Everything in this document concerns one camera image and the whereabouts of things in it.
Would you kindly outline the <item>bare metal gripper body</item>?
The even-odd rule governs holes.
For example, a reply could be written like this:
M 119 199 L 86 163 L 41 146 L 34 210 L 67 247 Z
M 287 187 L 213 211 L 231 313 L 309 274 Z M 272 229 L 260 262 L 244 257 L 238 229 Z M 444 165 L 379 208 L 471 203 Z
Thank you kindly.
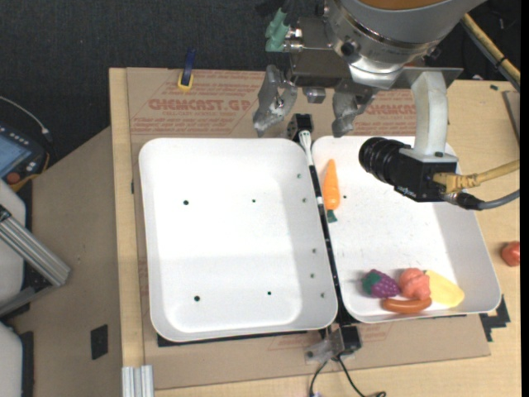
M 326 14 L 304 17 L 284 35 L 287 78 L 300 87 L 330 88 L 343 81 L 390 89 L 404 66 L 435 46 L 428 22 L 409 14 Z

